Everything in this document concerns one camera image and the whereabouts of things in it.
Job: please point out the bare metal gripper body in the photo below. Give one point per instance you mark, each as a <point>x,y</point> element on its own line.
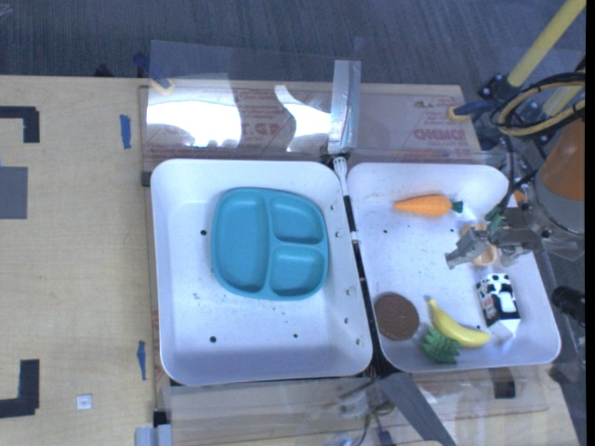
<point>518,236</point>

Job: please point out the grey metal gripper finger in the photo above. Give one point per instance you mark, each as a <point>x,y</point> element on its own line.
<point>467,249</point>

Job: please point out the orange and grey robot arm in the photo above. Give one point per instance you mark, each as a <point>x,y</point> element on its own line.
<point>564,165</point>

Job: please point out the orange round toy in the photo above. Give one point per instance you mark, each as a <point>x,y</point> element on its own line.
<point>485,256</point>

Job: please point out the black and white milk carton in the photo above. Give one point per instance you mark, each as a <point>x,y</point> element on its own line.
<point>497,297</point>

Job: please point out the white plastic tray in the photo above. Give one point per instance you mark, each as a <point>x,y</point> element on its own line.
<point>186,332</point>
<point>409,258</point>

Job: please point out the orange carrot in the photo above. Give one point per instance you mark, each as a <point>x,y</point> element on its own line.
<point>423,205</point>

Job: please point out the yellow banana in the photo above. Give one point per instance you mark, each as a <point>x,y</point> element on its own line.
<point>453,330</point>

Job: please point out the brown round biscuit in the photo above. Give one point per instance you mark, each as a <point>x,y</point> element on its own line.
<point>396,317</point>

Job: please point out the green broccoli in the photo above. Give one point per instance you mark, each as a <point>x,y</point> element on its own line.
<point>438,347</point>

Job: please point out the brown cardboard board red print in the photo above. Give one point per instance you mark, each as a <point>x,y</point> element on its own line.
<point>418,128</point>

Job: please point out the blue divided plate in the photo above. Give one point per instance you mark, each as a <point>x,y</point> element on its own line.
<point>241,244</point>

